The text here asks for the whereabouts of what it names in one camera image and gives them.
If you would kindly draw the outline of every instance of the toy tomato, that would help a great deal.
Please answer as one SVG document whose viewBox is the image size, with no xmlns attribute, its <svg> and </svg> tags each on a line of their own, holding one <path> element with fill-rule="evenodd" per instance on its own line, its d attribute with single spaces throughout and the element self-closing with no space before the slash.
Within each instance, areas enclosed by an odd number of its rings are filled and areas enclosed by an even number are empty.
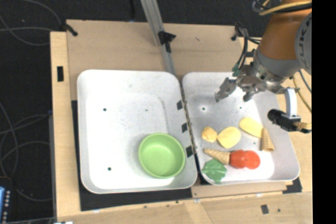
<svg viewBox="0 0 336 224">
<path fill-rule="evenodd" d="M 256 169 L 260 165 L 260 157 L 254 151 L 245 151 L 246 167 Z"/>
<path fill-rule="evenodd" d="M 256 169 L 260 165 L 260 157 L 254 151 L 237 150 L 230 154 L 230 165 L 235 168 Z"/>
<path fill-rule="evenodd" d="M 244 168 L 246 166 L 245 152 L 243 150 L 231 152 L 230 165 L 235 168 Z"/>
</svg>

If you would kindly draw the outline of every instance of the tray with toy food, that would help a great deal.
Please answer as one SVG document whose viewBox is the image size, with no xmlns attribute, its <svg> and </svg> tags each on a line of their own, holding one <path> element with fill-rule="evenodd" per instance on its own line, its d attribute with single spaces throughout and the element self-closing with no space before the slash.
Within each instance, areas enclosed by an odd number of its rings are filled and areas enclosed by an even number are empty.
<svg viewBox="0 0 336 224">
<path fill-rule="evenodd" d="M 219 85 L 231 75 L 193 72 L 182 81 L 202 177 L 212 185 L 294 180 L 299 163 L 289 134 L 267 118 L 279 109 L 276 95 L 265 91 L 245 102 L 237 88 L 216 102 Z"/>
</svg>

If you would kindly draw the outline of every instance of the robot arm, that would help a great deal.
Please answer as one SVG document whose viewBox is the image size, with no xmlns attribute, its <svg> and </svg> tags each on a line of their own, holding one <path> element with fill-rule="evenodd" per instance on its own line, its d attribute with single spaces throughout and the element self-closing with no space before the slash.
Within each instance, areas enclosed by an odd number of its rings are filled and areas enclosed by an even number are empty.
<svg viewBox="0 0 336 224">
<path fill-rule="evenodd" d="M 244 101 L 254 94 L 269 90 L 284 94 L 286 112 L 271 110 L 268 118 L 287 131 L 310 132 L 297 115 L 296 92 L 299 88 L 287 89 L 281 84 L 300 69 L 311 74 L 312 0 L 282 0 L 280 5 L 270 7 L 273 0 L 262 4 L 255 0 L 253 9 L 261 15 L 272 14 L 258 48 L 253 52 L 253 61 L 244 65 L 247 55 L 247 30 L 236 25 L 237 35 L 244 37 L 242 57 L 233 68 L 233 76 L 226 78 L 215 94 L 216 101 L 228 97 L 238 86 L 244 92 Z"/>
</svg>

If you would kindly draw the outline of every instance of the wooden table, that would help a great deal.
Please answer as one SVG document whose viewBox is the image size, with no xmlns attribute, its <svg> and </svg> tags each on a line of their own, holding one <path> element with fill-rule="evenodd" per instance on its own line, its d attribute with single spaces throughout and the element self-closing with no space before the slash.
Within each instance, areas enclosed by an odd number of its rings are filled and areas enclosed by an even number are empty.
<svg viewBox="0 0 336 224">
<path fill-rule="evenodd" d="M 298 161 L 302 192 L 283 194 L 292 182 L 201 185 L 192 187 L 193 198 L 179 201 L 127 205 L 81 211 L 72 121 L 76 79 L 91 69 L 164 71 L 161 49 L 153 45 L 147 23 L 68 20 L 75 31 L 52 32 L 51 72 L 54 120 L 56 217 L 76 223 L 310 223 L 312 222 L 311 134 L 290 133 Z M 176 75 L 191 71 L 230 71 L 241 51 L 239 40 L 231 41 L 233 26 L 165 24 L 177 35 L 172 42 Z M 311 94 L 299 75 L 296 82 L 311 105 Z M 288 80 L 284 86 L 294 87 Z M 285 99 L 278 96 L 280 108 Z M 298 113 L 311 122 L 311 113 L 298 97 Z"/>
</svg>

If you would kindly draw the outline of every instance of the green leaf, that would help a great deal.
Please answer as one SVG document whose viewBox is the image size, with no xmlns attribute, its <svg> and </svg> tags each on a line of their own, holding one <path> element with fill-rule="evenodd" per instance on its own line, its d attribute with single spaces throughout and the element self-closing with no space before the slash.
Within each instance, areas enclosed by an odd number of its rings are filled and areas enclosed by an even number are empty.
<svg viewBox="0 0 336 224">
<path fill-rule="evenodd" d="M 225 177 L 227 169 L 225 166 L 218 160 L 212 159 L 208 161 L 204 168 L 202 169 L 202 173 L 206 174 L 210 179 L 214 182 L 219 183 Z"/>
</svg>

